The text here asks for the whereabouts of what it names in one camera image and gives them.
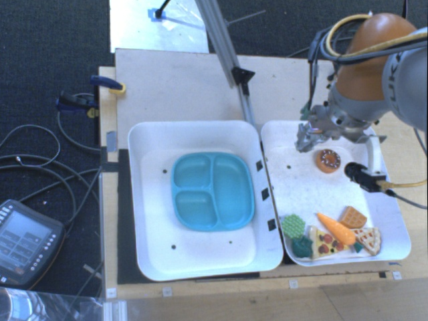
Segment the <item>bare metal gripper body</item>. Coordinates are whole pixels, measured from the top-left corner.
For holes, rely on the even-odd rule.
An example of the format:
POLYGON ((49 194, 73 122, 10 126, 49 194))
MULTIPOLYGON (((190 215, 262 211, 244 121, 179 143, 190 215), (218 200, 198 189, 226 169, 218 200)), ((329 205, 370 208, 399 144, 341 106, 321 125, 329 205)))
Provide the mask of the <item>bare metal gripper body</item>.
POLYGON ((370 126, 368 122, 355 119, 332 104, 313 107, 307 124, 308 134, 323 132, 328 136, 328 140, 344 137, 353 143, 364 143, 369 138, 369 135, 364 133, 370 126))

